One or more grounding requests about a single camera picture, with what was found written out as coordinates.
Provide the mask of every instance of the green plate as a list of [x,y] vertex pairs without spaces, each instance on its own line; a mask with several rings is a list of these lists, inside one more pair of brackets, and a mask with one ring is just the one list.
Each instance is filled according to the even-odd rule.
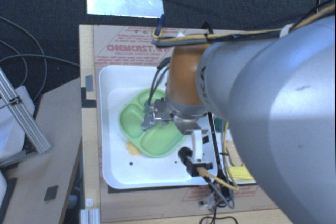
[[[150,89],[137,94],[120,111],[118,122],[123,134],[143,153],[150,157],[161,158],[176,149],[185,139],[172,121],[168,125],[160,122],[156,126],[143,131],[141,123],[144,120],[144,104],[148,99]],[[152,100],[164,97],[164,91],[156,90]]]

